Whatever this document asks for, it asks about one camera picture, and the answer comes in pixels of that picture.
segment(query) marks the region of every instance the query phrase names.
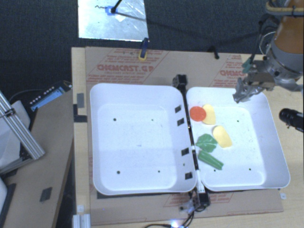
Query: blue clip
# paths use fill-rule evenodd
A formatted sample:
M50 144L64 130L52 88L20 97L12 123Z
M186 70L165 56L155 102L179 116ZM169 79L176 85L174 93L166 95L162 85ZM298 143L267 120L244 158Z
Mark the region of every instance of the blue clip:
M145 39L143 39L143 41L141 43L141 46L140 46L141 50L140 50L139 55L138 55L138 59L140 61L144 61L147 58L148 42L149 42L149 39L145 38Z
M111 8L114 8L114 7L111 7L111 6L108 6L105 8L105 12L107 13L107 15L115 15L115 13L117 13L117 9L116 9L116 12L115 13L111 13Z

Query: cardboard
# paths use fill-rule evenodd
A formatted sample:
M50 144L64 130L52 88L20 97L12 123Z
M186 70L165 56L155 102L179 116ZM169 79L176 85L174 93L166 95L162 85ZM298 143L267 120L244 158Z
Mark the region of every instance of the cardboard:
M99 195L92 182L92 142L89 92L101 82L120 84L171 85L177 74L186 74L187 88L194 86L235 87L242 73L241 55L148 50L145 61L138 60L138 49L85 49L86 98L92 225L184 219L180 206L189 201L187 193L109 197ZM247 190L212 193L211 205L195 217L282 212L278 190Z

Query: black clamp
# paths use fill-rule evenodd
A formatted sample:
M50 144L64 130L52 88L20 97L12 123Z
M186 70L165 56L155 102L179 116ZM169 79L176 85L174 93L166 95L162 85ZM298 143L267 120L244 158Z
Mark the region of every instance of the black clamp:
M11 108L9 110L7 110L4 115L1 115L0 118L3 118L3 117L10 117L10 116L13 116L14 114L16 113L15 109L14 108Z

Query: teal connector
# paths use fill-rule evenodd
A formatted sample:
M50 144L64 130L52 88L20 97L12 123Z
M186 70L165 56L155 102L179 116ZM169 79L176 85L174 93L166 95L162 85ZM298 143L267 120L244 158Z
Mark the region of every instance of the teal connector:
M252 67L251 58L248 58L247 61L243 63L242 67L244 68L243 73L244 74L248 73L250 68Z

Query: metal plate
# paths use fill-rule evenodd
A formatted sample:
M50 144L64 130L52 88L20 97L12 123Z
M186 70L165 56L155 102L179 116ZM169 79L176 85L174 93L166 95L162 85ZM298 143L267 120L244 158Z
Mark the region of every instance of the metal plate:
M79 37L142 41L148 38L143 0L123 0L111 14L118 0L78 0Z

